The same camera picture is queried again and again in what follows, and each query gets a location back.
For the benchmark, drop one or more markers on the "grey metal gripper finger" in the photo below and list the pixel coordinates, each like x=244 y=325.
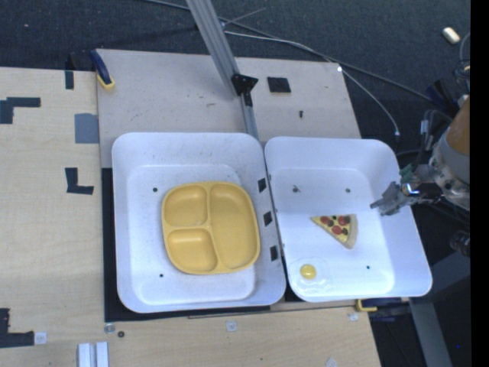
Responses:
x=389 y=194
x=393 y=208

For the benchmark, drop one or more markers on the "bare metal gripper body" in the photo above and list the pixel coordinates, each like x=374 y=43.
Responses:
x=428 y=189

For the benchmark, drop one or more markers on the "white plastic tray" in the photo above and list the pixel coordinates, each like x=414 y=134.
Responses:
x=137 y=220
x=374 y=251

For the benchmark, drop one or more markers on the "toy pizza slice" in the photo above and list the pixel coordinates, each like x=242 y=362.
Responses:
x=340 y=228

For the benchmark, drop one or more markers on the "toy fried egg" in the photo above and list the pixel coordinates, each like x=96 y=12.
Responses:
x=308 y=271

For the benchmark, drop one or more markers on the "small white cylinder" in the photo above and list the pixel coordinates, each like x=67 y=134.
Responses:
x=451 y=35

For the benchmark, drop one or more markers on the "yellow divided plate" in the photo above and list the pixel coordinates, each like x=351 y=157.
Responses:
x=225 y=220

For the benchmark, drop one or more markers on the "pale wood board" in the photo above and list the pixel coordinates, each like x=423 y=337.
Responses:
x=175 y=98

